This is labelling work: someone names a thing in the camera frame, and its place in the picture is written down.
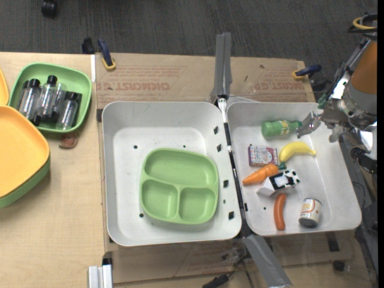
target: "small brown object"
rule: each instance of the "small brown object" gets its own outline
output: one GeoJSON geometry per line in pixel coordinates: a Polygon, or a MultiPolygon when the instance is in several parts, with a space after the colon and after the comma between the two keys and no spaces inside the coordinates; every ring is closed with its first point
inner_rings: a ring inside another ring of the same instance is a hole
{"type": "Polygon", "coordinates": [[[64,133],[61,136],[59,146],[61,148],[74,148],[77,144],[77,135],[74,132],[64,133]]]}

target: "blue clamp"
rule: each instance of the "blue clamp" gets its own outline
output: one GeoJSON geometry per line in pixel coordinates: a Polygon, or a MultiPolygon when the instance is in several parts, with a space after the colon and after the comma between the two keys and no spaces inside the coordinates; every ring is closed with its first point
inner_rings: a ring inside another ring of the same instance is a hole
{"type": "Polygon", "coordinates": [[[311,66],[305,67],[302,70],[293,71],[292,72],[292,77],[295,80],[302,80],[305,77],[305,75],[308,75],[309,78],[310,78],[314,73],[317,73],[320,70],[322,70],[322,66],[321,65],[319,65],[319,64],[311,65],[311,66]]]}
{"type": "Polygon", "coordinates": [[[102,62],[105,68],[107,70],[114,70],[116,68],[115,60],[110,56],[106,42],[102,38],[99,38],[97,44],[103,54],[102,62]]]}

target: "stack of orange plates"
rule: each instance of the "stack of orange plates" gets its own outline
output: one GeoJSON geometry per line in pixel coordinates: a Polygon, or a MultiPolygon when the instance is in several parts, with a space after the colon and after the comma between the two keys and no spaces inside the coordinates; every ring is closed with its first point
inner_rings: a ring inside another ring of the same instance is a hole
{"type": "Polygon", "coordinates": [[[8,98],[0,70],[0,208],[37,185],[50,167],[47,140],[20,112],[6,106],[8,98]]]}

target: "gray carpet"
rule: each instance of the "gray carpet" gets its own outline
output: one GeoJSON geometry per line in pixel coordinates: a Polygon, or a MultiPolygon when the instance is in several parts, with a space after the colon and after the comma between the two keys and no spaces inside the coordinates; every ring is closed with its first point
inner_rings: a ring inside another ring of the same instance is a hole
{"type": "Polygon", "coordinates": [[[81,53],[91,37],[111,52],[215,55],[215,36],[232,34],[232,56],[320,64],[333,78],[360,41],[346,31],[378,0],[0,0],[0,51],[81,53]]]}

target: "orange plate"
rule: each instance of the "orange plate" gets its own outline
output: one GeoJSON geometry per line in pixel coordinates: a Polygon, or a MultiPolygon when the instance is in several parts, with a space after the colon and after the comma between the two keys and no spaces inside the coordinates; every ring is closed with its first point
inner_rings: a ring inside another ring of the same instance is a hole
{"type": "Polygon", "coordinates": [[[49,157],[44,136],[16,109],[0,106],[0,197],[37,173],[49,157]]]}
{"type": "Polygon", "coordinates": [[[8,103],[9,97],[7,83],[0,68],[0,106],[5,106],[8,103]]]}

